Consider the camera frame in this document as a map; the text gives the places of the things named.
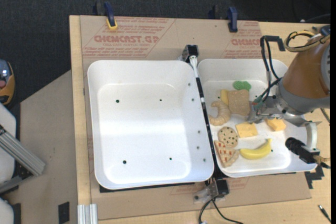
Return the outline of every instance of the banana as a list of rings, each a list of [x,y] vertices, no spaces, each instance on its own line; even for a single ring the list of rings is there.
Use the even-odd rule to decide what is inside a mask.
[[[248,148],[240,149],[240,154],[246,159],[261,159],[266,157],[271,152],[271,142],[272,139],[267,139],[266,143],[261,145],[260,147],[250,150]]]

